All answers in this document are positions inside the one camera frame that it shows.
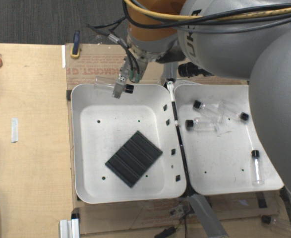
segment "black cap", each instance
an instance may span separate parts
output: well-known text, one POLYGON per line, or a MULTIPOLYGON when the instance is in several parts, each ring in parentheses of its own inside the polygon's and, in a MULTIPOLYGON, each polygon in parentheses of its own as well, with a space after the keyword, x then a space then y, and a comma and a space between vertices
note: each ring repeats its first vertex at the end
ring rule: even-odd
POLYGON ((240 119, 242 119, 242 120, 244 120, 244 121, 247 121, 247 120, 249 119, 249 115, 246 114, 246 113, 244 113, 244 112, 242 112, 242 113, 240 114, 240 119))
POLYGON ((201 106, 201 102, 199 102, 199 101, 195 101, 195 102, 194 102, 194 105, 193 105, 193 108, 195 108, 195 109, 199 109, 200 106, 201 106))
POLYGON ((185 126, 186 126, 186 128, 194 127, 194 121, 193 120, 186 120, 185 126))
POLYGON ((268 215, 262 215, 261 216, 261 222, 264 224, 270 224, 271 223, 272 218, 268 215))
POLYGON ((133 90, 134 90, 134 85, 129 85, 129 84, 126 84, 126 85, 125 85, 125 89, 124 89, 124 91, 125 91, 126 93, 133 93, 133 90))
POLYGON ((260 152, 258 150, 253 150, 251 154, 253 158, 260 158, 260 152))

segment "gray floor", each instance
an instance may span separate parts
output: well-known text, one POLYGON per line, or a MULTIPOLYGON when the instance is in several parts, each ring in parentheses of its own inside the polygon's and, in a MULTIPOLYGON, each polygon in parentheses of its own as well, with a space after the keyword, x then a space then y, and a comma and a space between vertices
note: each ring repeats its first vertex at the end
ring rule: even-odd
MULTIPOLYGON (((123 16, 121 0, 0 0, 0 43, 65 44, 76 30, 82 43, 94 43, 86 27, 123 16)), ((116 32, 126 37, 124 22, 116 32)), ((110 43, 103 38, 102 42, 110 43)))

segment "wooden table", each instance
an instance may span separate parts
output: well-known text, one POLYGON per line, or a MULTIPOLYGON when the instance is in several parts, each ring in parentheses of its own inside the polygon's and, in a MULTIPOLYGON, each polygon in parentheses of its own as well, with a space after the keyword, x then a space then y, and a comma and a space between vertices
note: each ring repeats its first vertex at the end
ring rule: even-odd
MULTIPOLYGON (((0 44, 0 54, 0 238, 57 238, 59 221, 69 219, 73 210, 61 46, 0 44), (12 118, 18 118, 15 143, 12 118)), ((279 207, 287 219, 282 200, 279 207)), ((231 238, 291 237, 272 233, 259 218, 222 223, 231 238)), ((161 230, 87 237, 147 238, 161 230)), ((205 237, 197 224, 189 226, 189 235, 205 237)), ((183 231, 174 237, 184 237, 183 231)))

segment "black connector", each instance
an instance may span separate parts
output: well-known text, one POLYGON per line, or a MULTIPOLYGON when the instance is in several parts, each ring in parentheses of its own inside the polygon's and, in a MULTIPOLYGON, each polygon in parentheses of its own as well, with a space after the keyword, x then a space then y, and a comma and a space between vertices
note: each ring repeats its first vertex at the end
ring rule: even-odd
POLYGON ((159 233, 158 235, 155 235, 154 238, 166 238, 166 237, 171 236, 175 232, 176 232, 176 228, 175 227, 171 227, 171 228, 168 228, 168 229, 164 229, 163 232, 159 233))
POLYGON ((213 74, 194 65, 192 62, 184 63, 178 66, 178 73, 181 77, 194 77, 202 74, 204 77, 213 76, 213 74))

